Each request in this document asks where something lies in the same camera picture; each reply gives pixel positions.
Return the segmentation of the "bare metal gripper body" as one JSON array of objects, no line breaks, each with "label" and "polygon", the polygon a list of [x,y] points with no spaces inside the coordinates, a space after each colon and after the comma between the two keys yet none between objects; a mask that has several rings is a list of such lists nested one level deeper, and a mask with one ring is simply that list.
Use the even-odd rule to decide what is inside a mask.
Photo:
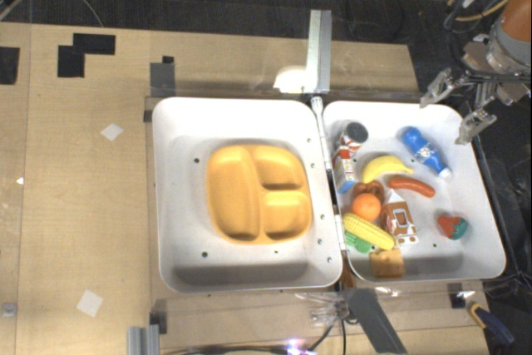
[{"label": "bare metal gripper body", "polygon": [[508,106],[530,96],[530,83],[524,82],[525,77],[530,77],[530,42],[493,33],[487,43],[468,42],[464,52],[465,64],[476,74],[495,75],[495,97],[503,104]]}]

